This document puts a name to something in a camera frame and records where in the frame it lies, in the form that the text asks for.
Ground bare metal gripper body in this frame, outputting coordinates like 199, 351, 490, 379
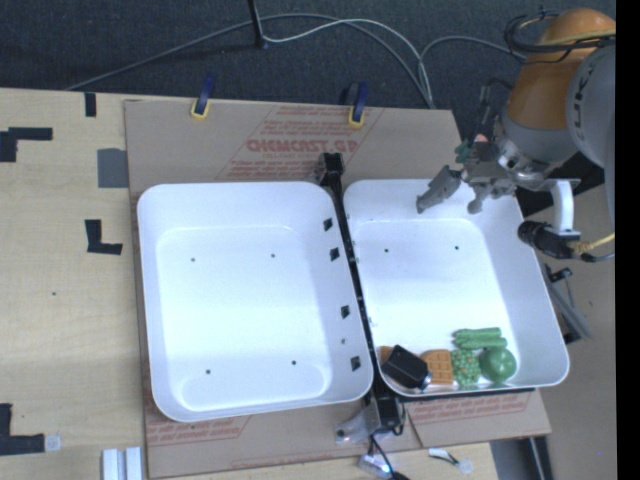
460, 138, 557, 200

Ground white plastic tray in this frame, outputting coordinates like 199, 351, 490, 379
136, 181, 376, 424
342, 178, 571, 398

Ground thin black rod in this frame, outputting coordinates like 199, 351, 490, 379
333, 177, 389, 404

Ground green pea pods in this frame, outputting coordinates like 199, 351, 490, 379
452, 327, 509, 352

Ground green bell pepper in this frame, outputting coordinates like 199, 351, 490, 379
478, 347, 518, 383

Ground brown cardboard board red print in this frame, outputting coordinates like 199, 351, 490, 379
122, 98, 553, 480

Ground green peas cluster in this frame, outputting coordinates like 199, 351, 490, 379
450, 348, 480, 388

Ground orange waffle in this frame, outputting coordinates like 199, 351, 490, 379
419, 348, 455, 386

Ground black box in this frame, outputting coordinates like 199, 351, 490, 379
381, 344, 433, 393

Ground black cylinder on white bracket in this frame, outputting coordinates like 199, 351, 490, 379
516, 179, 582, 259

